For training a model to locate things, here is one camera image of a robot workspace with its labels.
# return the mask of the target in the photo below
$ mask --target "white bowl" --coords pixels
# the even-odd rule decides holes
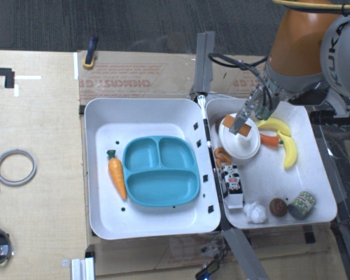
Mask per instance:
[[[247,136],[239,133],[234,135],[229,131],[229,128],[223,125],[223,121],[224,119],[219,126],[219,137],[225,151],[233,158],[244,162],[255,156],[261,145],[261,137],[254,121],[250,118],[246,121],[246,124],[251,126]]]

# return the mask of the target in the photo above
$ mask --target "tape roll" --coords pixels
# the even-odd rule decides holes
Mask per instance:
[[[7,180],[0,173],[0,181],[3,184],[6,184],[7,186],[10,185],[12,187],[21,186],[23,184],[28,183],[34,177],[35,172],[36,172],[36,161],[35,161],[34,156],[29,151],[27,151],[25,149],[19,149],[19,148],[9,149],[0,155],[0,165],[1,165],[2,161],[4,161],[8,156],[11,156],[11,155],[24,155],[24,156],[28,157],[33,165],[32,171],[30,172],[30,174],[27,177],[25,177],[24,179],[19,180],[19,181]]]

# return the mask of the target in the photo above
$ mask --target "toy banana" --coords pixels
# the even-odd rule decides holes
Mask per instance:
[[[291,135],[291,129],[289,128],[289,126],[285,122],[274,117],[269,117],[268,120],[261,120],[260,122],[258,122],[257,127],[259,130],[266,128],[275,131],[280,131],[280,133],[286,136]]]
[[[286,136],[280,131],[277,132],[277,135],[283,142],[285,148],[284,168],[288,169],[297,161],[297,146],[292,137]]]

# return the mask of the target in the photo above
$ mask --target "small carrot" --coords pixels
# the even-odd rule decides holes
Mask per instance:
[[[116,189],[118,190],[119,194],[121,195],[122,199],[126,199],[127,192],[124,184],[122,162],[115,157],[115,150],[108,150],[107,154],[109,156],[108,170],[110,173],[110,177],[113,180],[113,183]]]
[[[268,136],[262,133],[259,133],[259,135],[261,137],[261,143],[264,145],[276,148],[280,144],[280,138],[277,136]]]

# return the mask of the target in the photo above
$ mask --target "green can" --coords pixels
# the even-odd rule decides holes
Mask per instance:
[[[288,212],[294,218],[303,220],[315,206],[315,203],[314,197],[309,192],[302,191],[288,205]]]

